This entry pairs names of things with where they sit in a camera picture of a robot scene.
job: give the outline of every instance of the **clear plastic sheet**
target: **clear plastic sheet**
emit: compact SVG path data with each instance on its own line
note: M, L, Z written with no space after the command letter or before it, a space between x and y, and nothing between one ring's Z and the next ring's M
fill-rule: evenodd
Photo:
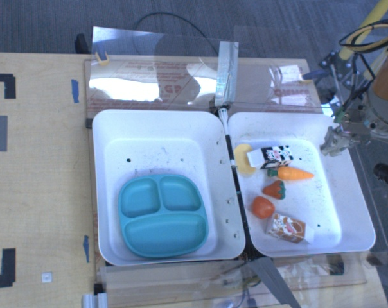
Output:
M305 60L238 59L238 43L94 28L87 116L105 109L322 112Z
M285 304L282 277L301 307L360 307L378 289L371 275L375 268L361 253L314 255L273 259L278 275L261 278L254 266L241 260L185 262L140 267L104 267L101 277L108 307L258 307ZM355 293L349 294L348 286Z

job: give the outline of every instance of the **black cable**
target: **black cable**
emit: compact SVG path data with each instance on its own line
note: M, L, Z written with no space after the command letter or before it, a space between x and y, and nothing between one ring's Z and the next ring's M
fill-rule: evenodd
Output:
M357 99L360 95L367 92L369 89L369 86L372 84L372 81L368 81L365 85L363 85L360 89L353 91L352 94L350 94L350 97L344 102L342 105L342 110L345 111L349 107L350 103Z
M373 80L375 80L375 74L374 74L373 70L370 68L370 66L367 63L366 58L363 56L363 54L360 54L360 58L361 58L362 62L364 63L364 65L367 67L367 70L371 74Z
M349 92L349 96L347 100L342 104L342 110L345 111L349 104L352 102L353 97L354 97L354 92L355 92L355 87L357 84L357 58L358 54L354 54L354 57L351 59L351 64L353 66L353 83L351 84L351 90Z
M355 31L352 31L351 33L348 33L345 37L339 40L339 44L342 47L346 47L352 51L356 51L357 53L372 53L373 51L388 46L388 37L367 44L356 44L355 42L363 33L377 28L388 28L388 19L372 22L366 26L356 29Z
M255 284L253 284L253 285L249 285L249 287L256 287L256 286L258 286L260 283L261 283L261 280L259 280L257 283L255 283Z
M247 306L248 308L257 308L257 301L254 298L251 298L250 290L247 288Z
M233 308L240 308L240 307L241 307L241 305L242 305L243 302L244 302L244 299L245 299L245 295L246 295L246 294L247 294L246 290L243 289L243 293L242 293L240 302L238 303L238 305L236 305L236 306L233 307Z
M138 29L138 26L141 24L141 22L143 20L145 20L146 18L150 17L150 16L155 16L155 15L168 15L168 16L172 16L172 17L176 17L184 22L187 22L188 24L190 24L191 26L193 26L207 41L208 43L210 44L210 46L213 48L214 52L216 53L216 55L218 56L218 51L214 48L213 44L210 42L210 40L208 39L208 37L204 34L203 31L201 31L194 23L192 23L191 21L189 21L187 18L184 18L180 15L177 15L176 13L170 13L170 12L152 12L152 13L148 13L144 16L142 16L142 18L140 18L138 21L136 21L134 23L134 28L133 30L134 31L137 31Z

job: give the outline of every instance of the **toy food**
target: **toy food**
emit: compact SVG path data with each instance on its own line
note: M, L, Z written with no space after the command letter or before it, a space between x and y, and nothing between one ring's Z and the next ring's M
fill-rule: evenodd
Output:
M285 198L285 186L282 180L276 180L272 184L263 188L263 194L269 195L277 200Z
M313 243L314 241L314 229L304 221L277 212L273 213L268 220L267 234L293 243L301 241Z
M277 176L282 180L300 180L314 177L314 175L310 172L289 166L279 167L277 170L268 169L267 174L269 177Z
M275 209L274 204L262 196L255 197L252 202L252 213L260 219L271 217Z
M256 172L256 168L250 166L247 158L247 152L250 151L252 151L252 147L248 144L240 144L234 149L234 159L237 170L246 175L252 175Z
M250 166L257 169L287 166L293 161L288 145L259 148L247 153Z

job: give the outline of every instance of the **orange carrot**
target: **orange carrot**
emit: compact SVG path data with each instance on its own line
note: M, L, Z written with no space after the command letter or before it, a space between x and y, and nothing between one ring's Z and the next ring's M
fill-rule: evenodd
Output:
M314 177L314 175L310 172L289 166L279 167L277 170L269 169L267 174L269 177L277 176L283 180L300 180Z

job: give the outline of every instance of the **toy carrot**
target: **toy carrot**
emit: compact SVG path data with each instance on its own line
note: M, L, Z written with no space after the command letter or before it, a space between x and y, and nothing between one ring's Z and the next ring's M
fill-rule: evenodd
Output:
M272 196L277 200L282 200L285 198L285 186L282 180L276 180L272 184L265 186L263 188L263 193L265 195Z
M314 177L310 172L289 166L279 167L277 170L269 169L267 174L269 177L277 176L282 180L300 180Z

